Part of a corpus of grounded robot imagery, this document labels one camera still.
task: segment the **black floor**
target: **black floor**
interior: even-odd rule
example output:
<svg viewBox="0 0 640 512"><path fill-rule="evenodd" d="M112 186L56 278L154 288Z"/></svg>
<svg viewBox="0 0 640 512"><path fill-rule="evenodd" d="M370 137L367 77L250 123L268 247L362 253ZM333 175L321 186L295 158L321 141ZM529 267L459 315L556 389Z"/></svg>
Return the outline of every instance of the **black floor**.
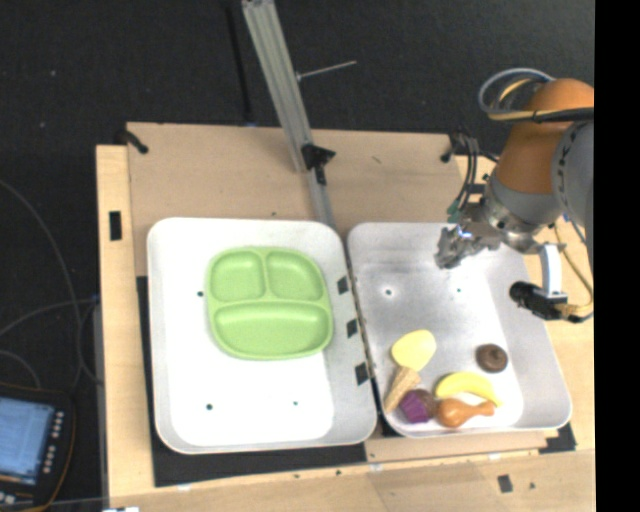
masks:
<svg viewBox="0 0 640 512"><path fill-rule="evenodd" d="M595 0L277 5L297 71L358 62L303 80L314 128L464 125L484 149L499 152L508 128L488 121L476 103L490 75L532 67L595 81ZM80 313L99 297L94 150L114 142L127 121L277 124L240 0L0 0L0 332L71 297L49 235L24 201L58 244ZM34 316L0 334L0 350L26 360L43 387L70 390L76 320L69 306ZM90 322L83 327L90 360ZM6 354L0 380L32 384ZM79 432L63 499L101 493L96 387L86 374L74 396Z"/></svg>

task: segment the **green plate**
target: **green plate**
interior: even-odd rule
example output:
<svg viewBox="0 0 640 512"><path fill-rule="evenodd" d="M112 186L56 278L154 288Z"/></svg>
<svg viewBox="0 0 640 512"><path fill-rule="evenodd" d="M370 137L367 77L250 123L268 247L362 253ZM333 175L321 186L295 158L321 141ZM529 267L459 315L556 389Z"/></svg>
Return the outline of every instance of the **green plate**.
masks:
<svg viewBox="0 0 640 512"><path fill-rule="evenodd" d="M207 269L209 323L220 347L243 359L303 357L333 336L322 272L299 251L250 247L224 251Z"/></svg>

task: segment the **donut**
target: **donut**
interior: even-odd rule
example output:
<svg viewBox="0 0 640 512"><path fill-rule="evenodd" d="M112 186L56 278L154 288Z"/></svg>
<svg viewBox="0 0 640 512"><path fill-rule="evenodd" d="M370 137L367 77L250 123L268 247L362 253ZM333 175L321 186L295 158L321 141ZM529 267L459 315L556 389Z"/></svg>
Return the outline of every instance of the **donut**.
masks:
<svg viewBox="0 0 640 512"><path fill-rule="evenodd" d="M497 373L506 368L509 357L502 347L487 343L476 350L476 361L484 371Z"/></svg>

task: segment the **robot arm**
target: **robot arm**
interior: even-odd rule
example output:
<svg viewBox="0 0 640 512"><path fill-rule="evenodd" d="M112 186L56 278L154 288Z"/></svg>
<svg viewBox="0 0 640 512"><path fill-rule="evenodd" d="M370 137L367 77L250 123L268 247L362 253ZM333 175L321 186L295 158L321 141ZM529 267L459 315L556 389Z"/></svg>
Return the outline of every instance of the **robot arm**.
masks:
<svg viewBox="0 0 640 512"><path fill-rule="evenodd" d="M487 105L487 92L501 82L506 83ZM525 90L530 94L527 103L512 108ZM517 283L511 296L545 319L566 318L566 308L559 307L566 296L555 279L557 251L563 246L540 244L535 236L561 214L568 215L585 228L593 272L594 89L573 79L513 69L489 79L480 89L479 103L489 118L515 124L487 183L479 186L473 175L467 176L449 211L456 225L443 229L436 262L453 268L465 257L485 248L496 250L502 243L523 254L539 254L544 287ZM462 139L475 158L477 142ZM469 201L479 191L480 200Z"/></svg>

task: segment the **screen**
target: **screen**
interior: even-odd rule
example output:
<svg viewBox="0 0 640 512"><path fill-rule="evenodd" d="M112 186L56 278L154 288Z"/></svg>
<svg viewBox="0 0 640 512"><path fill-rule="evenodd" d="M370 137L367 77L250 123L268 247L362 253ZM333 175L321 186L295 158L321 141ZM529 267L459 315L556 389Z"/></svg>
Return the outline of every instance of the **screen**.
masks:
<svg viewBox="0 0 640 512"><path fill-rule="evenodd" d="M36 483L53 413L51 405L0 397L0 480Z"/></svg>

